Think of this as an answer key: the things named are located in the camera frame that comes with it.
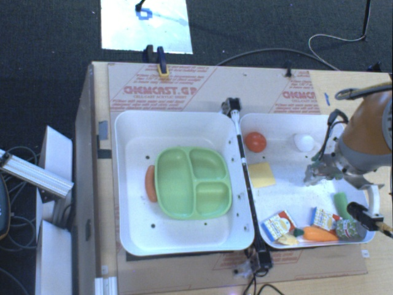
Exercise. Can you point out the black cylinder on white bracket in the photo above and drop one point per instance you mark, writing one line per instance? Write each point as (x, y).
(362, 214)

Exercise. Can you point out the brown cardboard board red print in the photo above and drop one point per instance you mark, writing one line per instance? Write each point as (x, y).
(184, 88)

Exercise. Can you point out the white egg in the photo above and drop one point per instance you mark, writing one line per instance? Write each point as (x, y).
(304, 142)

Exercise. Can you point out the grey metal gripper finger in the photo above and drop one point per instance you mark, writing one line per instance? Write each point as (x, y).
(319, 174)
(309, 177)

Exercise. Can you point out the green cylinder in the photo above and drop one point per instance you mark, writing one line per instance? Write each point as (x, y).
(341, 204)

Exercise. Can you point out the white plastic tray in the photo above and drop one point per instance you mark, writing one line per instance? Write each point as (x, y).
(294, 195)
(138, 232)

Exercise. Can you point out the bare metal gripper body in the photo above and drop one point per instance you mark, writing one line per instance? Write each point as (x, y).
(331, 167)

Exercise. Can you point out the yellow cheese wedge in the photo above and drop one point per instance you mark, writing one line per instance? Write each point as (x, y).
(287, 240)

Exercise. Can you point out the red and blue carton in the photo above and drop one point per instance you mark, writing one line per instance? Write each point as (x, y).
(277, 225)

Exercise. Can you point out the green divided plate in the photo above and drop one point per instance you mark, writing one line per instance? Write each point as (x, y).
(175, 180)

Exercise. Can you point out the yellow cheese slice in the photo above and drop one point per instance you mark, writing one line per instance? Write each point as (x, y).
(262, 175)

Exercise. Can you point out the red tomato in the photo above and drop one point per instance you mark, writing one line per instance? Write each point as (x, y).
(255, 142)

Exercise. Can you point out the orange carrot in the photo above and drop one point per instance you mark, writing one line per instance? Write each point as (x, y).
(319, 234)

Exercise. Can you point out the grey can green label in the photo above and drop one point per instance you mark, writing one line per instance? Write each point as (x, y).
(348, 230)

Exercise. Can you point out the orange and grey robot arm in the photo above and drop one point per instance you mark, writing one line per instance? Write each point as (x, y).
(368, 124)

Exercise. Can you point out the thin black and white rod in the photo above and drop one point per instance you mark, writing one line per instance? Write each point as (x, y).
(245, 171)

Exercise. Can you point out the orange sausage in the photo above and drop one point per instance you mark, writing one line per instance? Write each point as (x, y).
(150, 183)

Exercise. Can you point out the yellow and blue carton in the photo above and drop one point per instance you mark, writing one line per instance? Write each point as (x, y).
(324, 218)

